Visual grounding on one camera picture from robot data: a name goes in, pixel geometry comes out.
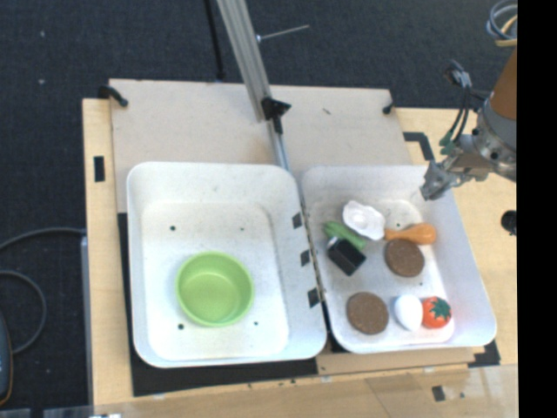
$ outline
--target tomato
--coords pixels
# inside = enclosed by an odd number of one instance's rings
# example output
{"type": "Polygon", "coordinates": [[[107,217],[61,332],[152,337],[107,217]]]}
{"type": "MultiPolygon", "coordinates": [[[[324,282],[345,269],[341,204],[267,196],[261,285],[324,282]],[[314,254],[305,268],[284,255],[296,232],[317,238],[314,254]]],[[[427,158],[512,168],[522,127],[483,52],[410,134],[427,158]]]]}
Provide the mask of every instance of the tomato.
{"type": "Polygon", "coordinates": [[[424,309],[422,321],[424,326],[428,328],[441,328],[451,320],[451,306],[446,300],[433,296],[422,300],[421,305],[424,309]]]}

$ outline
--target egg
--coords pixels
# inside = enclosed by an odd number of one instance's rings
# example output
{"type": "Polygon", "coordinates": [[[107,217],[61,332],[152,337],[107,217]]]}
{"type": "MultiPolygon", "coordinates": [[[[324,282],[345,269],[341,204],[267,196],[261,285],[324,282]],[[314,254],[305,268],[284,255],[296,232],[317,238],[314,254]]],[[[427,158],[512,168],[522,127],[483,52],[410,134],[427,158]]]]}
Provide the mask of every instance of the egg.
{"type": "Polygon", "coordinates": [[[380,240],[385,236],[385,217],[371,206],[351,200],[344,206],[342,219],[348,227],[368,239],[380,240]]]}
{"type": "Polygon", "coordinates": [[[424,315],[421,301],[411,294],[403,294],[394,301],[394,315],[399,324],[409,331],[418,330],[424,315]]]}

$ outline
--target green plate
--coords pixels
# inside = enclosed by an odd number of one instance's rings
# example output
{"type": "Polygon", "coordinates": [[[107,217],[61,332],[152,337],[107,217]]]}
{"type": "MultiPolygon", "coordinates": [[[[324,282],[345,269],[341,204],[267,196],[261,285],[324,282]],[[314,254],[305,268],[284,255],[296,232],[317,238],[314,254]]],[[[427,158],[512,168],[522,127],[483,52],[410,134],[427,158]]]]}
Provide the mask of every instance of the green plate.
{"type": "Polygon", "coordinates": [[[208,327],[237,322],[253,303],[253,280],[245,266],[221,252],[199,253],[178,270],[176,294],[184,312],[208,327]]]}

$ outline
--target black floor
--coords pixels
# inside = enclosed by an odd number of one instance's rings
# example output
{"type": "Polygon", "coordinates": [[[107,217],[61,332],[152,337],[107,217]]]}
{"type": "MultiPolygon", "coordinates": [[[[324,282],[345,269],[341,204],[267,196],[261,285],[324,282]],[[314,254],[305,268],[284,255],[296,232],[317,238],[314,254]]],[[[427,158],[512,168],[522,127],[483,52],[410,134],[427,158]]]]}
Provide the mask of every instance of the black floor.
{"type": "MultiPolygon", "coordinates": [[[[449,59],[489,90],[510,55],[486,34],[500,0],[246,0],[272,84],[387,88],[395,104],[456,107],[449,59]]],[[[240,82],[218,9],[228,82],[240,82]]],[[[109,78],[213,81],[203,0],[0,0],[0,243],[39,228],[85,227],[80,103],[109,78]]],[[[50,234],[0,250],[0,269],[30,276],[48,319],[15,359],[3,409],[88,401],[79,238],[50,234]]],[[[0,278],[14,345],[34,332],[38,297],[0,278]]]]}

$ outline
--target brown patty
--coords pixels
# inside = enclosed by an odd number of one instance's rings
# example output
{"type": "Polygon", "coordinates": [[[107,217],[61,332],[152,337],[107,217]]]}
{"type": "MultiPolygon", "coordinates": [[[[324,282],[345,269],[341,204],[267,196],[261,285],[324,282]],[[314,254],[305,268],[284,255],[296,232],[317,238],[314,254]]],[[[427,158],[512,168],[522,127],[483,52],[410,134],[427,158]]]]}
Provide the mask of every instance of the brown patty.
{"type": "Polygon", "coordinates": [[[385,261],[395,274],[414,277],[426,263],[418,245],[403,239],[389,241],[385,247],[385,261]]]}
{"type": "Polygon", "coordinates": [[[377,334],[385,330],[389,312],[385,302],[372,293],[356,293],[346,303],[348,321],[365,334],[377,334]]]}

